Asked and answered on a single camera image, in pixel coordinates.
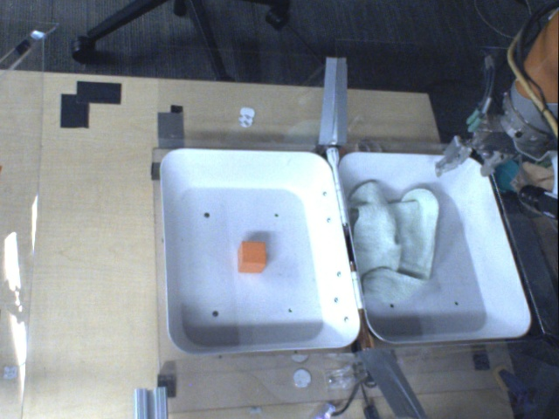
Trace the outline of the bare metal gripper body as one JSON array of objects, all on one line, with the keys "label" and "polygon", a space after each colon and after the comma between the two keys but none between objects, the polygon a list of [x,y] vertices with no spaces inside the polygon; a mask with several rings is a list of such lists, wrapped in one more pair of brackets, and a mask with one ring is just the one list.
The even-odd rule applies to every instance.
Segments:
[{"label": "bare metal gripper body", "polygon": [[551,134],[505,116],[477,119],[469,127],[473,148],[480,154],[544,157],[551,151]]}]

